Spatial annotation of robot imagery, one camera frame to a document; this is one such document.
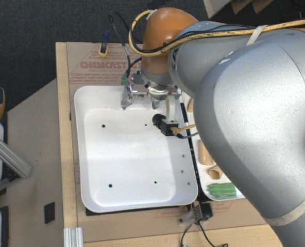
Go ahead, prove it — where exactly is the black cylinder on white bracket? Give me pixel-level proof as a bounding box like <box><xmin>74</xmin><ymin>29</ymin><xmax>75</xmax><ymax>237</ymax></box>
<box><xmin>151</xmin><ymin>96</ymin><xmax>180</xmax><ymax>137</ymax></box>

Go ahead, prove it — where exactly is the thin black and white rod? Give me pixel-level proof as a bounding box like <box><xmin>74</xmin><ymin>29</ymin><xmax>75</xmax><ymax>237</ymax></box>
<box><xmin>180</xmin><ymin>102</ymin><xmax>202</xmax><ymax>203</ymax></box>

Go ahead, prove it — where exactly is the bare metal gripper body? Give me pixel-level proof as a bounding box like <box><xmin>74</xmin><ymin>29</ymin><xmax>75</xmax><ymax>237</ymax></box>
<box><xmin>128</xmin><ymin>71</ymin><xmax>182</xmax><ymax>98</ymax></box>

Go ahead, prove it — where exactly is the brown cardboard board red print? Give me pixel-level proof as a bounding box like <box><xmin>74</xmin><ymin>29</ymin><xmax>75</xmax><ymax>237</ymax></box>
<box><xmin>66</xmin><ymin>42</ymin><xmax>269</xmax><ymax>243</ymax></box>

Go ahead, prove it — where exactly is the black block with thin wires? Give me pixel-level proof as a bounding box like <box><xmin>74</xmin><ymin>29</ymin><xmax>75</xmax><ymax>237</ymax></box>
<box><xmin>177</xmin><ymin>202</ymin><xmax>214</xmax><ymax>226</ymax></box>

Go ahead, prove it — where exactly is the white plastic tray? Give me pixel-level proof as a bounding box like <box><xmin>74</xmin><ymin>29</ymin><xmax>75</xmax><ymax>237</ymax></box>
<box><xmin>74</xmin><ymin>85</ymin><xmax>199</xmax><ymax>214</ymax></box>
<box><xmin>180</xmin><ymin>91</ymin><xmax>246</xmax><ymax>202</ymax></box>

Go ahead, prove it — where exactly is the green ribbed toy vegetable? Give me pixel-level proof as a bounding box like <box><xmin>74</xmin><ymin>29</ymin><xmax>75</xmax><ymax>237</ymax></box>
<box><xmin>206</xmin><ymin>182</ymin><xmax>238</xmax><ymax>198</ymax></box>

